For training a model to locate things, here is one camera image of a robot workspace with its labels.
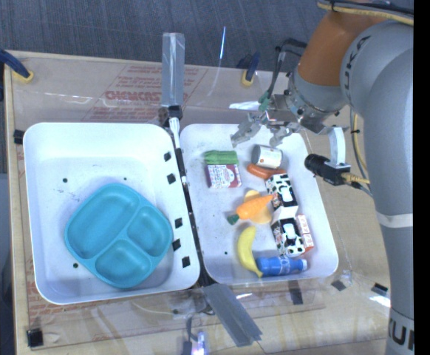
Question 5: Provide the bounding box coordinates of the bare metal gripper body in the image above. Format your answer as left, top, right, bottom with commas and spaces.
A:
261, 93, 349, 135

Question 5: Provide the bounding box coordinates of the white can with orange dot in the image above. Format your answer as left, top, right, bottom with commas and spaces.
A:
251, 144, 284, 170

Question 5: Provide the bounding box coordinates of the green ribbed toy vegetable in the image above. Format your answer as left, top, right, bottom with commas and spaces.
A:
203, 149, 239, 166

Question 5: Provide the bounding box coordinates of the orange toy sausage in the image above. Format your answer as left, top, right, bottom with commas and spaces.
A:
246, 163, 287, 180

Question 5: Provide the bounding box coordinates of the pink and white carton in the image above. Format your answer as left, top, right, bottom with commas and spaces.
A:
204, 163, 243, 190

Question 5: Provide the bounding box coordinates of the black and white cow-print carton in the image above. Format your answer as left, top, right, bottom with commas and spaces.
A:
265, 172, 299, 221
270, 216, 307, 258

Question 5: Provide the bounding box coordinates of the orange toy carrot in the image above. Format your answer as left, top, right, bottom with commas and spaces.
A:
226, 194, 276, 226

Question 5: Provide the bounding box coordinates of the thin black and white rod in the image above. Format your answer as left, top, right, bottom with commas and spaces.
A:
168, 116, 211, 286

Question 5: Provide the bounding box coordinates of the pale yellow toy food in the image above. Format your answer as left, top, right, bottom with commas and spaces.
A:
243, 189, 273, 226

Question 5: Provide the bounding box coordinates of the red and white carton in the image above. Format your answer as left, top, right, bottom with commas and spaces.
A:
295, 213, 316, 253

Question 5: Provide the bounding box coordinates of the white plastic tray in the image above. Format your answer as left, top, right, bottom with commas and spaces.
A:
22, 121, 202, 306
179, 123, 340, 286

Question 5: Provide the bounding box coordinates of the yellow banana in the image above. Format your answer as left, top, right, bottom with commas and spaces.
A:
236, 225, 265, 279

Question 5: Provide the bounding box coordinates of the blue bottle with white cap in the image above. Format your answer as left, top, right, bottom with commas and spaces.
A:
255, 255, 309, 278

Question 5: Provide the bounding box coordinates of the brown cardboard board, red print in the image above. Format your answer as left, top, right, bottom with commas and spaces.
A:
3, 49, 390, 351

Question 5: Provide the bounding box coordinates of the blue divided plate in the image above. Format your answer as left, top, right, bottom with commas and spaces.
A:
64, 182, 174, 290

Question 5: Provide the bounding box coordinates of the black cylinder on white bracket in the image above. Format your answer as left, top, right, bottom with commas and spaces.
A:
304, 126, 352, 187

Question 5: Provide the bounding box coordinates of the black block with thin wires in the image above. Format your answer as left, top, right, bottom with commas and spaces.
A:
158, 104, 184, 126

